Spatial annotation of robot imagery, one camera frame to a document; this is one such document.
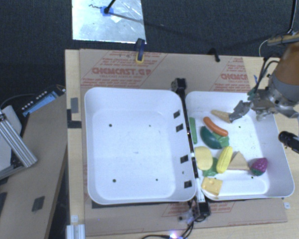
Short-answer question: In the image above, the thin black and white rod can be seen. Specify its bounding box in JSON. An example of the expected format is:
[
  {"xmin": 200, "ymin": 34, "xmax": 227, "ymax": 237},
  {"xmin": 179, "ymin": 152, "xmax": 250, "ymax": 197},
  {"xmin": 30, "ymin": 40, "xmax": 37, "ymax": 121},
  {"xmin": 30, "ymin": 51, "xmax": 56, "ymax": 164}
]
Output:
[{"xmin": 178, "ymin": 88, "xmax": 205, "ymax": 209}]

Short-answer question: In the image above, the orange sausage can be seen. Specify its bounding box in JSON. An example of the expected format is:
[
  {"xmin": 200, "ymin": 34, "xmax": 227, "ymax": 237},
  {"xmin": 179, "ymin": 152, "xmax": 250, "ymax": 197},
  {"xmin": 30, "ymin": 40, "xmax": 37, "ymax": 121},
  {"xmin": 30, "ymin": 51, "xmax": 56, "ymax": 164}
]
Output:
[{"xmin": 203, "ymin": 116, "xmax": 229, "ymax": 137}]

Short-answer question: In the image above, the green pea pod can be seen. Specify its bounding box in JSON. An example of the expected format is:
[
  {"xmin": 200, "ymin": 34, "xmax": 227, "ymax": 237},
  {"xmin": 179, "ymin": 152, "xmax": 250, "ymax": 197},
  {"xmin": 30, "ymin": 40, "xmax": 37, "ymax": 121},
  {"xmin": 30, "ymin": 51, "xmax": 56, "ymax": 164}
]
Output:
[{"xmin": 188, "ymin": 117, "xmax": 198, "ymax": 145}]

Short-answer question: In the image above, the yellow corn cob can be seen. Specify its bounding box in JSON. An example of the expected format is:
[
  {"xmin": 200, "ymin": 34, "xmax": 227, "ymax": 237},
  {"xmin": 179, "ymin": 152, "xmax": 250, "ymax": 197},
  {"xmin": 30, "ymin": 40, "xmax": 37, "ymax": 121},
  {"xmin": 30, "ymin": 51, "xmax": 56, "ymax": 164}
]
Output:
[{"xmin": 216, "ymin": 145, "xmax": 234, "ymax": 174}]

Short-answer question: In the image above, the green lettuce leaf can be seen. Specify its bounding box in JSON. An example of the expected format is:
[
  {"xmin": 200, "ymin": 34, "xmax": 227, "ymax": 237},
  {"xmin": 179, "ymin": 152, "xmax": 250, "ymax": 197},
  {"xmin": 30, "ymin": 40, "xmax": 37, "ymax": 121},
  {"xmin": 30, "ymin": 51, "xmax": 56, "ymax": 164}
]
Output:
[{"xmin": 211, "ymin": 131, "xmax": 230, "ymax": 148}]

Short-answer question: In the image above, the yellow lemon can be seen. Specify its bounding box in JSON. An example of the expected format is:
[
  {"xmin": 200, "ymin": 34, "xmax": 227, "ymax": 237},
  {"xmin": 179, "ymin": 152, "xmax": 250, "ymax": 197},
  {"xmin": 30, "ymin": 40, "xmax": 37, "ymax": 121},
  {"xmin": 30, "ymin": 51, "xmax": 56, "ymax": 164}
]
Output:
[{"xmin": 194, "ymin": 145, "xmax": 213, "ymax": 171}]

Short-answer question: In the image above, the tan bread wedge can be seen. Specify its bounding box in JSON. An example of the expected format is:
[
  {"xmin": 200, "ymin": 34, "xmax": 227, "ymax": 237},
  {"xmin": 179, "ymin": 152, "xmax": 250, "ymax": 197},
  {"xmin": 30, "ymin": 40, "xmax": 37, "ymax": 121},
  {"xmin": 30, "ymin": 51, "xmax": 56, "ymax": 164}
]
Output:
[{"xmin": 226, "ymin": 150, "xmax": 251, "ymax": 172}]

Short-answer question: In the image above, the brown cardboard board red print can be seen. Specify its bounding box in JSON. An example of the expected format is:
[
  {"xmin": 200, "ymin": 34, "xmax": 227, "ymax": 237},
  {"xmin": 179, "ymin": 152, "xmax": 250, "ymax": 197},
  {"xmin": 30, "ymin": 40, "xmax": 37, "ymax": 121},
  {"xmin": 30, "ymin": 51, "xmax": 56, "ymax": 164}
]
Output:
[{"xmin": 78, "ymin": 49, "xmax": 289, "ymax": 237}]

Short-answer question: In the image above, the beige ice cream cone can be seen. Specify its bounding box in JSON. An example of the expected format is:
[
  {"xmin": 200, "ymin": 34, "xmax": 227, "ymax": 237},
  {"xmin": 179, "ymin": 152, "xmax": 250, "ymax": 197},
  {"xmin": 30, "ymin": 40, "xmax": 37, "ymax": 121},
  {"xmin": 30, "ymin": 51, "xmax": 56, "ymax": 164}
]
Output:
[{"xmin": 210, "ymin": 109, "xmax": 231, "ymax": 123}]

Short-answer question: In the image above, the yellow cheese wedge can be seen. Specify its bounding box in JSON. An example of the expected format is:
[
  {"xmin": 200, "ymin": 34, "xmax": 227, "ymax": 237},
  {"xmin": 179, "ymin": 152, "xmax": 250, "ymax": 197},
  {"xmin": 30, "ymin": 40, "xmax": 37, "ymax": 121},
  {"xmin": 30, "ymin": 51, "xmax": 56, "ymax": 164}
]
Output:
[{"xmin": 201, "ymin": 176, "xmax": 223, "ymax": 197}]

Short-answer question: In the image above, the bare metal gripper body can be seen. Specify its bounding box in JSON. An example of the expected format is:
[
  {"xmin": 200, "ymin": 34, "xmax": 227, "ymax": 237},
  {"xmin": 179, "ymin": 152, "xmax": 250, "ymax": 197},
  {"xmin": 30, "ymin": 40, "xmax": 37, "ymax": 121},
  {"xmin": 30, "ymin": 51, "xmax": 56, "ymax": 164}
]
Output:
[{"xmin": 251, "ymin": 88, "xmax": 299, "ymax": 119}]

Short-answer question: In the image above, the white plastic tray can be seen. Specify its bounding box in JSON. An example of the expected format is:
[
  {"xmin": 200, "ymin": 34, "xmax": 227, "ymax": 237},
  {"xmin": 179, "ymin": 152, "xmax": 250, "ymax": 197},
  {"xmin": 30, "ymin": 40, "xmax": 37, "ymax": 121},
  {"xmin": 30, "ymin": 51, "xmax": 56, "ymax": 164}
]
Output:
[
  {"xmin": 184, "ymin": 91, "xmax": 296, "ymax": 201},
  {"xmin": 84, "ymin": 87, "xmax": 198, "ymax": 206}
]

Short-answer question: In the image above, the green leafy vegetable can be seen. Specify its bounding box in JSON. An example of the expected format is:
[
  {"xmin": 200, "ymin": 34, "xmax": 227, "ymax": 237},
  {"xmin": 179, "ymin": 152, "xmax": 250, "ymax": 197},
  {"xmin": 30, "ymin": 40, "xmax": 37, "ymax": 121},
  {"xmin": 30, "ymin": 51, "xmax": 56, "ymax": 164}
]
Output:
[{"xmin": 202, "ymin": 157, "xmax": 219, "ymax": 177}]

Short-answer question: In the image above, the black cylinder on white bracket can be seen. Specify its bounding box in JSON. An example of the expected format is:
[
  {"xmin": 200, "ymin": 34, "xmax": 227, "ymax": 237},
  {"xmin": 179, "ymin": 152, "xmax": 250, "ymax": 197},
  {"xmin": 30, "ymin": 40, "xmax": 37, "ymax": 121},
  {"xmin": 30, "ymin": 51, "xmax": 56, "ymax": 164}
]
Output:
[{"xmin": 278, "ymin": 112, "xmax": 299, "ymax": 155}]

